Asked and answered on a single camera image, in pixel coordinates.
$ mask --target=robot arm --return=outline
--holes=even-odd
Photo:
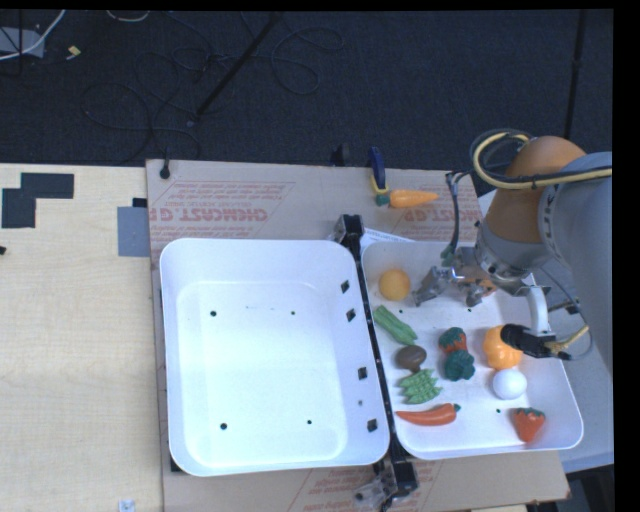
[[[526,282],[555,258],[571,272],[592,337],[611,361],[611,152],[586,154],[560,137],[530,139],[510,132],[490,137],[487,144],[501,137],[518,138],[524,145],[502,180],[479,164],[482,145],[474,152],[476,172],[497,187],[475,247],[456,249],[450,270],[438,274],[432,269],[414,292],[416,303],[439,293],[445,274],[466,287],[470,307],[496,288],[527,296],[533,325],[505,326],[503,340],[536,357],[558,355],[546,348],[550,340],[543,292]]]

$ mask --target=black clip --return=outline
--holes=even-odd
[[[169,179],[169,176],[171,176],[171,171],[169,170],[169,162],[171,160],[169,159],[169,156],[167,155],[164,158],[164,165],[162,166],[162,169],[160,170],[160,177],[163,180]]]
[[[526,328],[522,325],[504,325],[500,330],[500,338],[510,347],[521,350],[532,357],[559,357],[560,359],[568,359],[570,357],[565,352],[556,354],[549,347],[545,346],[545,343],[548,341],[556,341],[554,335],[536,336],[526,332]]]

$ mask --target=black cable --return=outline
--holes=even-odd
[[[478,135],[471,142],[471,145],[469,146],[469,160],[473,162],[473,155],[475,154],[476,149],[482,142],[484,142],[489,137],[502,132],[505,132],[508,135],[495,141],[489,147],[485,148],[483,153],[481,153],[480,158],[482,159],[481,163],[483,168],[492,166],[491,164],[488,163],[488,160],[501,149],[504,149],[508,146],[515,145],[514,153],[517,153],[518,151],[520,151],[520,149],[525,145],[525,142],[522,141],[521,139],[515,138],[515,136],[524,135],[529,140],[533,138],[533,135],[531,135],[530,133],[523,132],[521,130],[514,130],[513,128],[497,128],[495,130],[487,130],[486,132],[483,132],[480,135]]]
[[[560,283],[560,281],[558,281],[553,274],[551,274],[546,268],[544,268],[544,265],[542,267],[540,267],[540,270],[542,270],[542,272],[544,272],[546,274],[546,276],[551,279],[551,281],[553,281],[553,283],[560,289],[560,291],[562,291],[562,293],[564,293],[564,295],[567,297],[567,299],[569,300],[569,302],[571,302],[571,304],[573,305],[573,308],[576,310],[576,312],[580,315],[580,317],[582,318],[582,321],[586,324],[587,321],[584,317],[584,314],[582,313],[582,309],[580,307],[580,304],[578,304],[578,301],[569,293],[569,291]],[[579,359],[584,359],[587,355],[589,355],[591,353],[591,351],[593,350],[594,347],[594,339],[593,339],[593,334],[591,333],[591,329],[589,329],[589,331],[587,331],[587,334],[589,335],[589,346],[587,347],[587,350],[585,350],[582,354],[579,354],[577,356],[573,356],[571,354],[569,354],[569,360],[571,361],[577,361]]]
[[[123,18],[122,16],[118,16],[117,14],[114,14],[113,12],[111,12],[110,9],[106,9],[106,12],[107,12],[107,15],[114,21],[126,22],[126,23],[140,23],[146,20],[149,17],[149,14],[151,14],[153,11],[145,11],[142,16],[138,16],[137,18]]]
[[[512,130],[510,128],[490,130],[480,134],[471,143],[471,146],[469,149],[471,160],[473,160],[473,155],[475,154],[478,146],[482,142],[484,142],[489,137],[501,132],[505,132],[505,134],[501,138],[494,141],[492,144],[489,144],[487,148],[484,148],[484,152],[478,156],[479,160],[482,160],[486,154],[492,155],[493,153],[495,153],[495,151],[504,147],[507,144],[516,143],[517,145],[516,152],[519,151],[526,144],[526,142],[517,138],[518,136],[524,135],[527,139],[533,140],[533,137],[531,135],[520,130]],[[535,188],[536,181],[538,180],[552,180],[555,178],[568,178],[571,176],[582,176],[584,174],[588,174],[593,171],[609,169],[610,166],[603,165],[603,166],[590,167],[588,169],[580,169],[578,171],[559,171],[559,172],[549,173],[549,174],[535,174],[535,175],[521,175],[521,176],[505,176],[504,174],[487,171],[484,163],[482,163],[482,168],[487,176],[497,181],[500,181],[502,183],[531,183],[533,184],[533,188]]]
[[[229,96],[227,97],[228,98],[227,101],[222,105],[216,104],[214,108],[211,108],[207,112],[204,112],[202,109],[203,106],[206,106],[206,103],[203,104],[199,110],[196,110],[195,108],[189,108],[187,106],[180,105],[175,101],[176,98],[179,96],[180,92],[182,91],[182,89],[186,85],[199,83],[207,73],[212,72],[212,70],[215,69],[216,67],[220,67],[225,72],[225,76],[229,76],[230,70],[232,70],[233,67],[239,66],[238,64],[239,61],[236,60],[238,59],[238,57],[235,57],[232,55],[225,55],[220,52],[215,52],[208,38],[191,24],[179,19],[178,17],[174,16],[169,12],[162,11],[162,13],[165,14],[167,18],[173,20],[174,22],[194,32],[198,36],[198,38],[204,43],[204,47],[181,46],[181,47],[175,48],[171,52],[170,57],[167,57],[165,55],[161,55],[155,52],[145,52],[140,54],[136,58],[134,63],[135,78],[140,84],[140,86],[142,87],[143,92],[145,92],[146,94],[149,94],[155,100],[158,100],[160,102],[160,106],[155,111],[153,111],[150,105],[144,100],[144,98],[138,91],[136,91],[134,88],[128,85],[124,85],[116,82],[105,82],[101,84],[91,85],[87,87],[84,90],[84,92],[81,94],[80,104],[81,104],[82,112],[86,117],[88,117],[94,123],[100,126],[103,126],[105,128],[110,128],[110,129],[115,129],[120,131],[145,132],[145,137],[141,146],[138,149],[136,149],[131,155],[122,159],[120,165],[126,164],[131,160],[137,158],[142,153],[142,151],[144,151],[144,149],[148,146],[150,142],[154,143],[155,147],[162,154],[163,158],[166,159],[168,146],[164,146],[160,142],[158,137],[160,133],[165,133],[165,132],[180,134],[182,136],[189,138],[196,146],[196,156],[194,158],[197,159],[201,152],[201,145],[196,139],[196,137],[187,130],[158,126],[159,116],[161,115],[162,112],[165,111],[165,109],[171,107],[184,114],[187,114],[189,118],[193,120],[194,117],[198,115],[199,111],[201,112],[202,115],[211,115],[211,114],[220,112],[222,108],[228,105],[230,101],[235,97],[235,91],[232,88],[231,84],[229,84],[228,91],[230,91],[230,93],[229,93]],[[244,24],[246,25],[247,29],[251,33],[252,31],[243,13],[241,13],[241,18]],[[115,25],[118,23],[119,23],[118,19],[113,19],[113,22],[111,23],[111,25]],[[300,39],[301,41],[307,44],[310,44],[316,48],[319,48],[327,52],[340,50],[344,46],[344,41],[339,33],[337,33],[336,31],[332,31],[331,29],[326,29],[323,27],[310,27],[310,28],[305,28],[300,30],[292,30],[289,24],[287,24],[286,22],[284,23],[284,25],[287,27],[290,33],[284,38],[282,38],[281,40],[279,40],[279,42],[276,43],[273,50],[268,55],[258,55],[258,49],[255,48],[255,51],[250,52],[251,53],[250,57],[251,58],[253,57],[268,58],[269,61],[271,62],[271,66],[272,66],[272,69],[274,70],[276,79],[278,80],[280,85],[284,87],[286,90],[295,94],[310,94],[318,88],[319,74],[315,72],[310,66],[307,66],[302,62],[286,59],[276,55],[277,52],[279,52],[285,44],[289,43],[293,39]],[[310,37],[314,33],[329,33],[332,35],[332,37],[334,37],[338,41],[338,44],[322,45],[319,42],[314,41]],[[158,92],[156,87],[152,87],[148,85],[149,78],[145,78],[147,77],[147,75],[144,75],[142,73],[142,65],[145,63],[144,62],[145,59],[155,59],[156,62],[163,62],[164,64],[168,65],[168,67],[171,69],[171,74],[174,76],[175,82],[171,86],[168,94],[161,94]],[[301,68],[307,70],[308,73],[312,74],[315,77],[315,85],[313,86],[313,88],[311,90],[304,91],[301,89],[296,90],[286,85],[284,80],[280,77],[280,73],[278,70],[278,65],[285,62],[298,65]],[[184,72],[188,73],[190,80],[188,80],[183,76]],[[122,88],[127,94],[132,95],[132,97],[135,99],[135,102],[141,106],[144,112],[143,125],[124,126],[121,124],[108,122],[103,118],[101,119],[99,114],[95,112],[90,105],[91,96],[100,87]],[[187,126],[191,127],[193,126],[193,123],[187,122]]]
[[[458,183],[462,178],[471,174],[471,171],[452,171],[446,174],[447,186],[453,202],[453,234],[449,245],[440,253],[442,265],[448,267],[451,265],[454,253],[458,247],[460,237],[460,206],[458,204]]]

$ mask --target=black floor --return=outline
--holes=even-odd
[[[571,498],[528,505],[527,512],[615,512],[615,467],[604,466],[567,475]]]
[[[331,165],[344,145],[360,166],[375,145],[461,170],[504,127],[612,149],[613,9],[286,11],[202,110],[269,16],[0,9],[0,43],[46,34],[22,58],[4,40],[0,161]]]

